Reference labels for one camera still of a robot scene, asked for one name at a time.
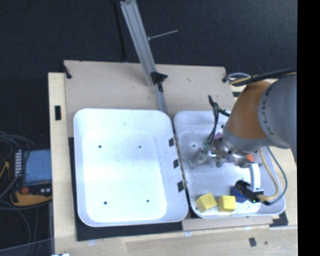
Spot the yellow cube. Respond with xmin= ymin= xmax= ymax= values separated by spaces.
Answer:
xmin=195 ymin=192 xmax=218 ymax=213
xmin=216 ymin=194 xmax=237 ymax=214

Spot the white plastic tray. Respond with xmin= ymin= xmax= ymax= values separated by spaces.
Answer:
xmin=73 ymin=108 xmax=189 ymax=228
xmin=172 ymin=110 xmax=287 ymax=220

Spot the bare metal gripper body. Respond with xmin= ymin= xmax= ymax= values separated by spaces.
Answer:
xmin=206 ymin=138 xmax=249 ymax=168

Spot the brown cardboard board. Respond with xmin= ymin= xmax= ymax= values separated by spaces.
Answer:
xmin=63 ymin=59 xmax=275 ymax=232

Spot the black cylinder on white bracket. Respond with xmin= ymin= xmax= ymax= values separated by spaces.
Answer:
xmin=234 ymin=162 xmax=265 ymax=204

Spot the blue cube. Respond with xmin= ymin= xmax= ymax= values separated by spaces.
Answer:
xmin=230 ymin=185 xmax=247 ymax=203

